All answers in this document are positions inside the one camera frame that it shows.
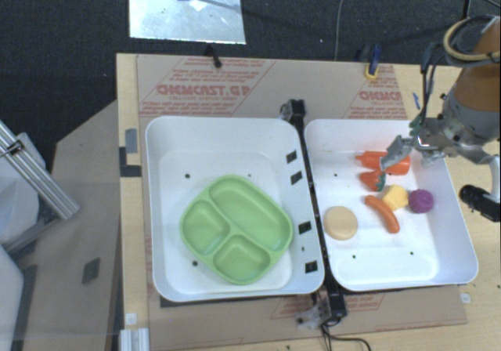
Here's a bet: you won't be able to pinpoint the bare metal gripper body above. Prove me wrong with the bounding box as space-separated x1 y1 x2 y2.
409 117 491 165

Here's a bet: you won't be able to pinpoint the orange carrot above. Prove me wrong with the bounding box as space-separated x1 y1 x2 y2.
355 150 413 176

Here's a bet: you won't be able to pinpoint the orange red pepper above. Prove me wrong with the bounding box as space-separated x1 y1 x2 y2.
359 169 387 192

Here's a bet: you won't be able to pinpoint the purple grapes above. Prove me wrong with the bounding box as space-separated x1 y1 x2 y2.
407 188 434 215

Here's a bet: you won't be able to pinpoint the yellow corn piece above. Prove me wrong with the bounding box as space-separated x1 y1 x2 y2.
381 184 409 212

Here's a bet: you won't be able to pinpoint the orange sausage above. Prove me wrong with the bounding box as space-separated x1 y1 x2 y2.
364 194 402 235

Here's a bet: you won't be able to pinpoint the beige round biscuit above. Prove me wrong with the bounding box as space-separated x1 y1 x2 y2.
323 205 359 241

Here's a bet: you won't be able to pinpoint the thin black rod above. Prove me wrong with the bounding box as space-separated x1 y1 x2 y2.
293 114 340 296

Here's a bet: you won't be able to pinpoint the white plastic tray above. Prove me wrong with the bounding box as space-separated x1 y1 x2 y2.
145 114 326 302
304 118 480 292

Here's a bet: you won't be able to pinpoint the brown cardboard board red print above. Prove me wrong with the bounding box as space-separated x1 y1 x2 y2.
135 54 469 343

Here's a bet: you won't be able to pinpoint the green divided plate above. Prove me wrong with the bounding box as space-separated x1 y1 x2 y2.
178 173 295 287

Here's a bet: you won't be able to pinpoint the black cylinder on white bracket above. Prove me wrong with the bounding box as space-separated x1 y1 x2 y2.
459 153 501 223

